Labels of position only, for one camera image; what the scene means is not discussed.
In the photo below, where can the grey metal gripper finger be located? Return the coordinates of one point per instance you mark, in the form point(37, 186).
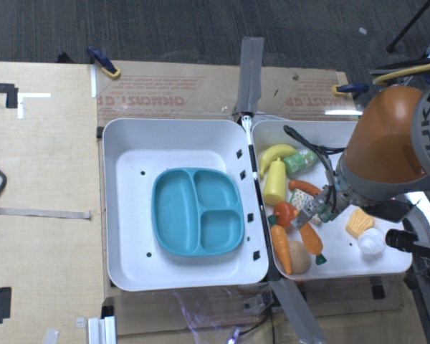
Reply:
point(301, 218)
point(316, 198)

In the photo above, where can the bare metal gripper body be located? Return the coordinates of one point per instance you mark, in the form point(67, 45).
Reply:
point(338, 201)

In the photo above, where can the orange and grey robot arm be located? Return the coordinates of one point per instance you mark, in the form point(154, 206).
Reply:
point(383, 145)

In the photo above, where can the patterned white carton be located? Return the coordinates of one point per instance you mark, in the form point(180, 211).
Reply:
point(301, 199)

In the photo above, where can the orange sausage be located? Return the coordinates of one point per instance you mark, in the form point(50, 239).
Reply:
point(302, 185)

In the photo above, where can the red tomato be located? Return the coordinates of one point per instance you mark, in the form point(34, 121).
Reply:
point(284, 213)

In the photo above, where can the orange carrot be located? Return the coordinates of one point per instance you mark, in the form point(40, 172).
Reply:
point(281, 244)
point(311, 240)

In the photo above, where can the brown bread roll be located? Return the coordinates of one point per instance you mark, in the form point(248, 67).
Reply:
point(301, 258)

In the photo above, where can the green bottle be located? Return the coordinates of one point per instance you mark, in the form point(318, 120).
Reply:
point(298, 161)

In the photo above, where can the yellow squeeze bottle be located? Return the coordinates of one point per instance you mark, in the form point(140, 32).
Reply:
point(275, 185)

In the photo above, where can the white crumpled lump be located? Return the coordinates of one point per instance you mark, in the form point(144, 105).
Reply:
point(371, 242)

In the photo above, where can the white plastic tray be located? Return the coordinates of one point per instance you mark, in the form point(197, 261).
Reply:
point(340, 260)
point(136, 206)

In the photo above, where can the yellow banana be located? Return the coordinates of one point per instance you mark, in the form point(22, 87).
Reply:
point(272, 152)

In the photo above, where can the blue divided plate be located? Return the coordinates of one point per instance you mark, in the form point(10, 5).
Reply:
point(175, 210)

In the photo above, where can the brown cardboard board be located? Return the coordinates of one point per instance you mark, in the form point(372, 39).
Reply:
point(172, 95)

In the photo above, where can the black cylinder on white bracket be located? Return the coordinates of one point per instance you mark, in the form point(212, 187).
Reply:
point(400, 239)

